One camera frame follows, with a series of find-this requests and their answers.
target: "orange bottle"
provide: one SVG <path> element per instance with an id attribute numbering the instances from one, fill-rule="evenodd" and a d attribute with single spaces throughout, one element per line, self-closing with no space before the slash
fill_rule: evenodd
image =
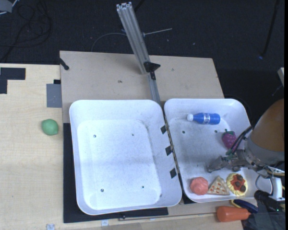
<path id="1" fill-rule="evenodd" d="M 220 206 L 216 210 L 216 216 L 221 222 L 246 220 L 251 213 L 245 208 L 237 208 L 231 206 Z"/>

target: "wooden table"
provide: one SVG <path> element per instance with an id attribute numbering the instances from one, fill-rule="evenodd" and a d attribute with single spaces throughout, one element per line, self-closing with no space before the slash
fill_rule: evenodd
<path id="1" fill-rule="evenodd" d="M 0 64 L 0 68 L 26 71 L 25 80 L 8 80 L 7 94 L 0 94 L 0 229 L 47 229 L 47 224 L 61 230 L 176 230 L 194 229 L 194 226 L 243 229 L 240 221 L 218 222 L 216 208 L 229 206 L 228 201 L 189 205 L 181 202 L 168 208 L 168 216 L 110 219 L 108 227 L 101 227 L 100 220 L 63 223 L 62 126 L 63 122 L 69 122 L 66 113 L 69 105 L 85 97 L 150 99 L 150 92 L 143 88 L 147 82 L 141 82 L 143 76 L 133 55 L 62 51 L 60 56 L 69 65 L 69 71 L 63 72 L 64 68 L 58 65 Z M 161 101 L 179 96 L 224 98 L 212 59 L 151 56 L 151 60 L 161 64 L 156 71 Z M 90 70 L 95 74 L 77 77 L 80 71 Z M 75 89 L 79 86 L 75 84 L 86 86 L 87 78 L 89 94 L 78 95 Z M 46 85 L 59 79 L 63 108 L 49 108 Z M 43 133 L 41 122 L 48 118 L 59 124 L 57 135 Z"/>

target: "pizza slice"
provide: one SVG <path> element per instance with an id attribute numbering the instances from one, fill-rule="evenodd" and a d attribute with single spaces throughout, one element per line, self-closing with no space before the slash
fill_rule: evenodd
<path id="1" fill-rule="evenodd" d="M 218 176 L 208 188 L 207 194 L 230 195 L 230 192 L 225 181 L 220 176 Z"/>

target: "blue bottle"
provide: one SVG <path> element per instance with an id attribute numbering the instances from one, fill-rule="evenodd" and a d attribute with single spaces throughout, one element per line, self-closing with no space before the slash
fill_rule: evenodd
<path id="1" fill-rule="evenodd" d="M 198 113 L 198 114 L 188 114 L 188 121 L 196 121 L 199 124 L 210 124 L 217 125 L 221 121 L 221 117 L 217 113 Z"/>

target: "purple fruit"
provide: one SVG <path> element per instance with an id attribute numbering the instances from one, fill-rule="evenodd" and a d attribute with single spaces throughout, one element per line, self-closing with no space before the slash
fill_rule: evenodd
<path id="1" fill-rule="evenodd" d="M 234 131 L 227 131 L 227 129 L 225 129 L 225 132 L 222 134 L 222 141 L 225 147 L 230 149 L 236 139 L 237 137 Z"/>

